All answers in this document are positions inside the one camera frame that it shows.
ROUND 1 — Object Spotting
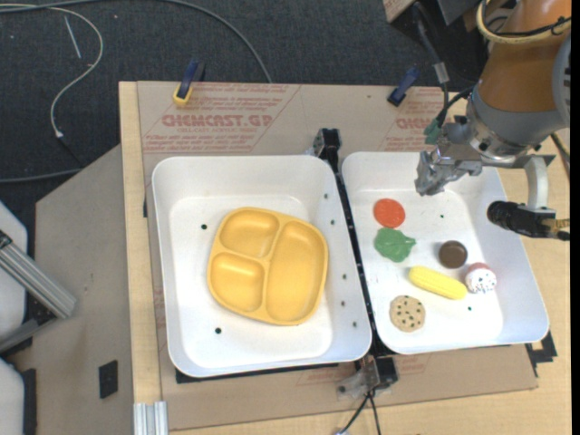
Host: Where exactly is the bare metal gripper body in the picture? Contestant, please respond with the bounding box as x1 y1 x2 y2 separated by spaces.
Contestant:
424 122 530 176

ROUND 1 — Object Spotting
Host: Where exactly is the orange round slice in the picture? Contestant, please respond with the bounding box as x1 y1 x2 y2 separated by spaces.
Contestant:
373 198 407 229

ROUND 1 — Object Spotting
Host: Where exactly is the brown round biscuit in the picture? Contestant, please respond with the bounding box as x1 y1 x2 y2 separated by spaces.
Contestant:
438 239 469 270

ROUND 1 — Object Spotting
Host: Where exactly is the green lettuce leaf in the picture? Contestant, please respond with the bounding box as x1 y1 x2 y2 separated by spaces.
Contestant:
373 227 417 263

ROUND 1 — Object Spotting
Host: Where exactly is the thin black rod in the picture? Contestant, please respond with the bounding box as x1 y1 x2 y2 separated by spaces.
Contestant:
330 151 380 360

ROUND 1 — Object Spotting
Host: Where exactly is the yellow corn cob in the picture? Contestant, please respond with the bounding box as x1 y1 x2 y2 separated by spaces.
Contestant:
408 265 469 301

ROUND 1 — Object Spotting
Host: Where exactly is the pink and white cupcake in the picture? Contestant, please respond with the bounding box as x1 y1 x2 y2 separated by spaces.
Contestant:
464 262 498 295

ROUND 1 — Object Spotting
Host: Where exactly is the chocolate chip cookie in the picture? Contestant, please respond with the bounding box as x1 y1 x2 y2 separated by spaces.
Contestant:
389 295 427 334

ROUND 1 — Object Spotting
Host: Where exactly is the white plastic tray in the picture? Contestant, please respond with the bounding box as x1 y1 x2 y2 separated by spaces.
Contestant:
150 154 373 379
340 150 551 355

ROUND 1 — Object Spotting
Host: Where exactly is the brown cardboard board red print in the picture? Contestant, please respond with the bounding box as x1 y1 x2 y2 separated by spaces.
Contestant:
135 81 540 430

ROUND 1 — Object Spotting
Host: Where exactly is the yellow divided plate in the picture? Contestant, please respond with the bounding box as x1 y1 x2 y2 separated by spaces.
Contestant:
206 206 330 327

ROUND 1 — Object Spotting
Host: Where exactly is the black cylinder on white bracket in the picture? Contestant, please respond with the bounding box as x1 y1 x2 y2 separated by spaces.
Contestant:
486 153 559 239

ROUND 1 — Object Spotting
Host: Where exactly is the black block with wires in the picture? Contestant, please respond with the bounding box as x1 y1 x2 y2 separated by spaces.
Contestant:
312 127 343 160
336 355 400 399

